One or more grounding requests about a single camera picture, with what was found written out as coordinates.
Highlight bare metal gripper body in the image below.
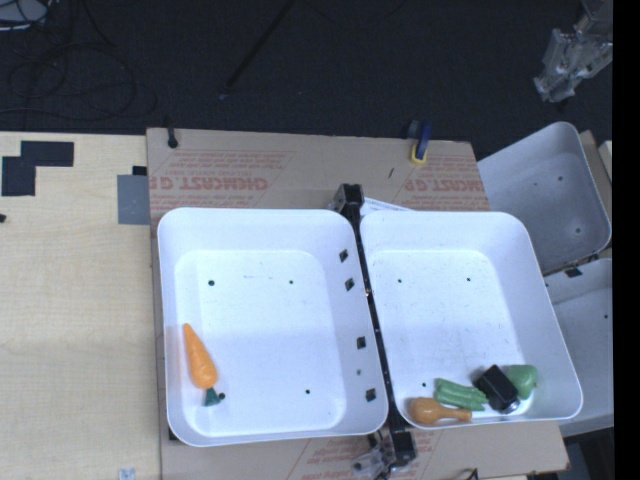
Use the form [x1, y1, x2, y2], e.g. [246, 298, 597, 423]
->
[542, 0, 614, 83]

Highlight white plastic tray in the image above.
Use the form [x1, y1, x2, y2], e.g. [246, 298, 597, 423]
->
[156, 206, 390, 448]
[358, 210, 584, 430]

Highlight brown cardboard board red print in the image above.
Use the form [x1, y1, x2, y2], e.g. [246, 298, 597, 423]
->
[145, 127, 571, 480]

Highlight thin black rod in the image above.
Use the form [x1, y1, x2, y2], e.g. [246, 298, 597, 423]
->
[344, 202, 409, 437]

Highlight green pepper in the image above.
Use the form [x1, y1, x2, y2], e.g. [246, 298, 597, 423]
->
[505, 364, 539, 400]

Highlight black box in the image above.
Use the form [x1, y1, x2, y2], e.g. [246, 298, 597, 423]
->
[472, 364, 521, 415]

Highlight green pea pods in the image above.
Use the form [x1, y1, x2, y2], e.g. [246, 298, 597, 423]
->
[432, 377, 489, 412]

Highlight orange chicken drumstick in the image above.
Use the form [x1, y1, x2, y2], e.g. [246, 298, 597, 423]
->
[408, 396, 473, 427]

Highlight orange carrot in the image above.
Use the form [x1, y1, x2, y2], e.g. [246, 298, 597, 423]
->
[182, 322, 226, 408]

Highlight black block with wires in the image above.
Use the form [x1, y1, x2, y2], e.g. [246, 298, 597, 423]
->
[388, 429, 419, 470]
[333, 182, 364, 215]

